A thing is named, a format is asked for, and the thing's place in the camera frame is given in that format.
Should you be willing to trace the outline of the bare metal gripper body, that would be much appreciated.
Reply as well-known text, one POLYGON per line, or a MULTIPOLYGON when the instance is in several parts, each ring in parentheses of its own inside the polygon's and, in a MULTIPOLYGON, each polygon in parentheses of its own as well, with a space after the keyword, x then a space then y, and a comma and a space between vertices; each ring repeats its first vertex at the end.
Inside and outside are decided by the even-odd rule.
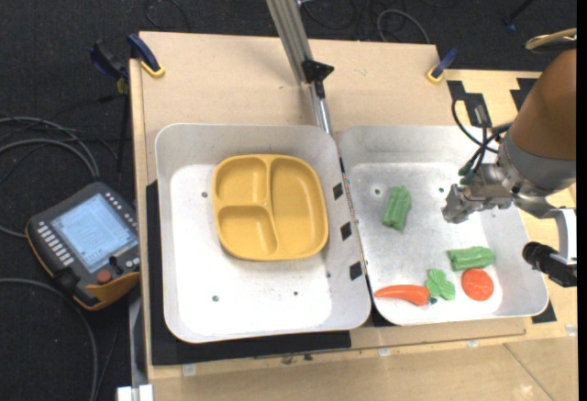
POLYGON ((511 165, 483 163, 460 180, 460 206, 466 212, 508 208, 525 182, 511 165))

